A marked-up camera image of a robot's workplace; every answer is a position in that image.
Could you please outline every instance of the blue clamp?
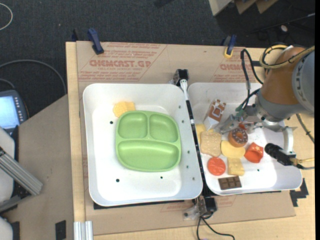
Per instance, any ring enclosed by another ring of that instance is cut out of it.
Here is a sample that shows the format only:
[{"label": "blue clamp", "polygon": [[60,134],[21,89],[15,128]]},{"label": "blue clamp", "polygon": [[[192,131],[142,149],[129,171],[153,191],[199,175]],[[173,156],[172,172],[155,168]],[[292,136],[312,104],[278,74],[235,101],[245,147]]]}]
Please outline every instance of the blue clamp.
[{"label": "blue clamp", "polygon": [[224,50],[224,57],[226,57],[227,59],[230,59],[233,55],[236,40],[237,40],[237,36],[235,34],[233,34],[232,36],[227,36],[222,41],[221,45],[226,46],[226,48]]},{"label": "blue clamp", "polygon": [[105,50],[102,48],[99,38],[98,38],[98,33],[94,28],[89,28],[88,32],[87,32],[88,38],[90,41],[93,42],[93,50],[95,52],[95,54],[99,55],[99,54],[103,54],[105,52]]}]

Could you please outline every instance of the tray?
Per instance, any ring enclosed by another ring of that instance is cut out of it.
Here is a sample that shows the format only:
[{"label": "tray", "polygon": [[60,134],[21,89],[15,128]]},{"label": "tray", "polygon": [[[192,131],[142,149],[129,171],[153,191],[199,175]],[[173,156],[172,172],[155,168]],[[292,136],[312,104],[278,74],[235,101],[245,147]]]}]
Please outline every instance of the tray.
[{"label": "tray", "polygon": [[120,163],[129,169],[172,170],[181,158],[178,125],[164,113],[127,111],[116,125],[115,151]]},{"label": "tray", "polygon": [[[174,119],[181,138],[180,161],[168,171],[137,171],[116,154],[116,103]],[[173,84],[94,83],[83,92],[89,192],[100,206],[190,200],[203,189],[197,151],[183,91]]]},{"label": "tray", "polygon": [[[258,83],[252,83],[252,90],[260,88]],[[230,114],[235,113],[236,107],[247,97],[245,83],[193,83],[188,88],[188,95],[195,124],[203,124],[206,112],[210,102],[220,99],[226,103],[221,122],[225,121]],[[222,135],[222,140],[228,140],[228,133]],[[248,134],[248,143],[244,146],[246,149],[250,143],[264,147],[267,143],[273,143],[280,147],[284,145],[284,136],[280,132],[274,132],[266,128],[258,128],[253,133]],[[263,158],[259,163],[249,162],[246,158],[241,158],[244,167],[244,175],[240,176],[241,187],[222,190],[219,185],[220,178],[233,177],[228,175],[227,171],[215,176],[207,168],[210,155],[201,154],[205,181],[209,189],[217,195],[247,194],[257,192],[270,192],[293,190],[302,184],[301,171],[294,166],[283,166],[274,158],[264,152]],[[220,155],[227,165],[227,158]]]}]

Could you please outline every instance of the white tray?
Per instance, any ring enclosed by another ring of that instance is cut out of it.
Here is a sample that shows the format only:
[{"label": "white tray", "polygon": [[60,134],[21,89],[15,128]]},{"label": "white tray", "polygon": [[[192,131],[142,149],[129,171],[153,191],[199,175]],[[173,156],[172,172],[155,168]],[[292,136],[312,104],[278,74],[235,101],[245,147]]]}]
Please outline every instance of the white tray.
[{"label": "white tray", "polygon": [[[261,85],[258,83],[251,84],[252,91],[260,87]],[[224,122],[230,114],[235,113],[236,107],[245,100],[247,89],[244,83],[193,83],[188,88],[188,95],[196,124],[203,124],[209,105],[214,99],[220,99],[221,102],[226,103],[221,118],[221,121]],[[228,140],[227,135],[228,133],[225,133],[222,140]],[[261,147],[267,143],[283,147],[284,136],[282,133],[259,128],[248,134],[248,143],[245,148],[252,142]],[[220,176],[212,175],[207,168],[210,158],[210,155],[201,154],[206,184],[217,195],[293,190],[299,188],[302,183],[302,174],[298,168],[284,166],[264,152],[259,163],[249,162],[245,157],[241,158],[245,171],[244,175],[239,177],[241,188],[221,190],[218,179],[231,177],[231,175],[228,175],[228,170]],[[226,165],[228,164],[225,156],[220,155],[219,158],[223,159]]]},{"label": "white tray", "polygon": [[[165,172],[142,172],[120,164],[115,150],[116,103],[167,114],[181,137],[181,160]],[[197,151],[182,90],[172,84],[94,83],[83,92],[89,192],[101,206],[189,200],[203,189]]]}]

